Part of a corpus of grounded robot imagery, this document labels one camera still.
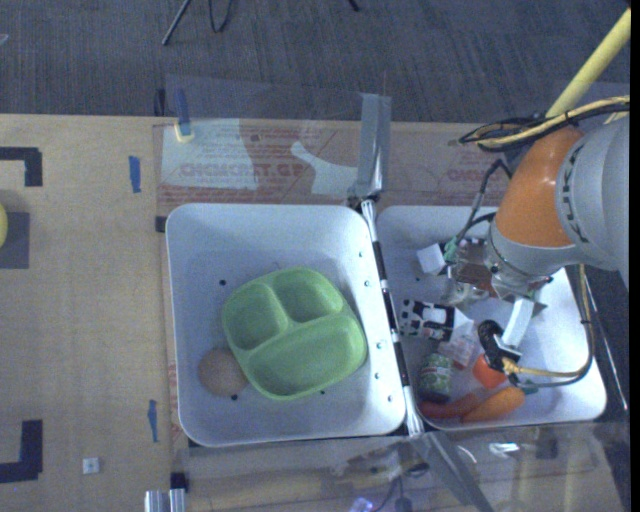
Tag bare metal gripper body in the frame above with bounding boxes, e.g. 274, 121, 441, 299
445, 238, 553, 306

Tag white cube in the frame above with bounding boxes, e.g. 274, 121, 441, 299
415, 242, 447, 275

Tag black and white cow carton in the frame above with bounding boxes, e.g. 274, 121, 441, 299
399, 298, 474, 342

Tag clear pink packet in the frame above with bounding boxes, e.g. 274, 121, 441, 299
438, 333, 480, 372

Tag orange cube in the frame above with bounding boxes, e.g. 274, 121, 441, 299
471, 354, 509, 391

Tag brown cardboard board red print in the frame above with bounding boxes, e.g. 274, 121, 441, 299
152, 119, 629, 454

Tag white plastic tray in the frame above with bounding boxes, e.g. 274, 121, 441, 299
375, 204, 609, 432
164, 202, 408, 448

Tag orange yellow toy vegetable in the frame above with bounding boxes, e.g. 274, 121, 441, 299
461, 385, 527, 424

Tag orange carrot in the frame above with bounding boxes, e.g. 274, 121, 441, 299
418, 392, 481, 421

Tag green divided plate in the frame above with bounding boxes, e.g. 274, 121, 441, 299
220, 266, 369, 402

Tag beige round bread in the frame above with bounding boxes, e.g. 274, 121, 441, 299
197, 346, 249, 398

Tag black cylinder on white bracket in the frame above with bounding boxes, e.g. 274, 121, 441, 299
477, 296, 536, 374

